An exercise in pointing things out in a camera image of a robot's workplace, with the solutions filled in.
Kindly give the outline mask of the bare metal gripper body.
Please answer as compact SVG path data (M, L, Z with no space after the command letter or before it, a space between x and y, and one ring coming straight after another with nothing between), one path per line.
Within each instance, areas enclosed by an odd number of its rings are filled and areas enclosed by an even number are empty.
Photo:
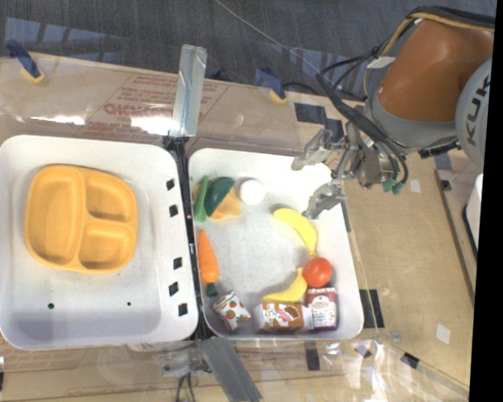
M388 142L375 141L353 123L346 124L344 149L332 170L333 180L357 180L364 189L381 185L386 191L400 191L404 157Z

